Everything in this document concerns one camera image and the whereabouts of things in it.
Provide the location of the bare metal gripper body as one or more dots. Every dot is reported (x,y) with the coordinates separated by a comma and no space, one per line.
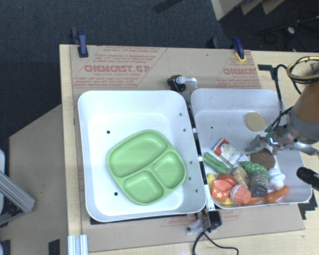
(281,138)

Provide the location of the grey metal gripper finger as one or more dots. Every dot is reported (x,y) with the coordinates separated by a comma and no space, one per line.
(277,150)
(257,144)

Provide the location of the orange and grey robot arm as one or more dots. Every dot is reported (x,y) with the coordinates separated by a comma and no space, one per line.
(309,102)

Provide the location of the brown round biscuit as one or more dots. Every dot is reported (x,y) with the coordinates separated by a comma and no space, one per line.
(263,159)

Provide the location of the tan round biscuit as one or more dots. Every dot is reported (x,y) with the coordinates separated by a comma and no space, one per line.
(255,121)

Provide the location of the white swirl toy cream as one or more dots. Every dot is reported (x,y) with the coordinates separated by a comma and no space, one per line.
(276,178)

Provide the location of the white orange and blue carton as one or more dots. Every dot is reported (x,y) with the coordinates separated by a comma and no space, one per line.
(227,151)

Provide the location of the beige toy mushroom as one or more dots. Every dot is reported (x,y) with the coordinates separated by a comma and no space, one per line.
(240,175)

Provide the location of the green can with grey lid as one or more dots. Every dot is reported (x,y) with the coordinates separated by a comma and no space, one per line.
(259,180)

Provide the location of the orange sausage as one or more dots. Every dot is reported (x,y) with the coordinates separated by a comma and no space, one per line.
(277,193)

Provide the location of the green bean pod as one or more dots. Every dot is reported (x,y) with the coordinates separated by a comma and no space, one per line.
(215,163)

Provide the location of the white plastic tray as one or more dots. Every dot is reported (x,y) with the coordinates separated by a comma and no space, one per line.
(228,108)
(138,108)

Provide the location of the pink cupcake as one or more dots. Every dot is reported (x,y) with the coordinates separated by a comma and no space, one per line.
(240,194)

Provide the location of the orange packet with yellow stars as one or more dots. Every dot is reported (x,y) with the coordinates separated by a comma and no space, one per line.
(221,190)

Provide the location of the thin black and white rod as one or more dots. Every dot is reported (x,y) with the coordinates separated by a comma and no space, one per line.
(199,153)

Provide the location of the green divided plate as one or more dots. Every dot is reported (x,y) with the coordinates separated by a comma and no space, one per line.
(138,153)

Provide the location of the brown cardboard board, red print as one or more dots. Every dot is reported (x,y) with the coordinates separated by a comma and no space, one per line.
(149,68)

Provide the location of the black cylinder on white bracket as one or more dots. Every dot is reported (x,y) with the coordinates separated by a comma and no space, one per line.
(308,176)

